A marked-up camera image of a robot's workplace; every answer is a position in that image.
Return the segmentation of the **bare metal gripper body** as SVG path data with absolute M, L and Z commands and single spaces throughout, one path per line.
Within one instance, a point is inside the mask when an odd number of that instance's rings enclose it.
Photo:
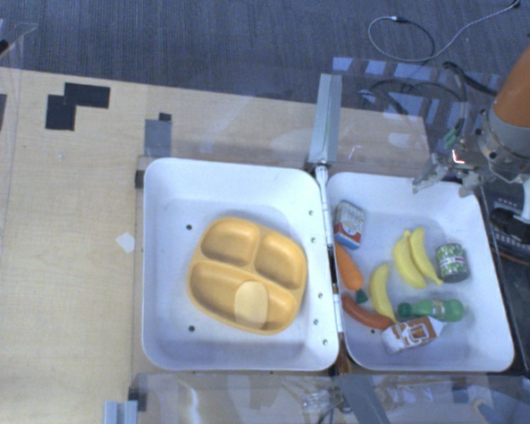
M 521 175 L 518 144 L 518 136 L 513 131 L 477 129 L 465 137 L 452 129 L 446 134 L 445 148 L 450 151 L 450 166 L 455 169 L 512 183 Z

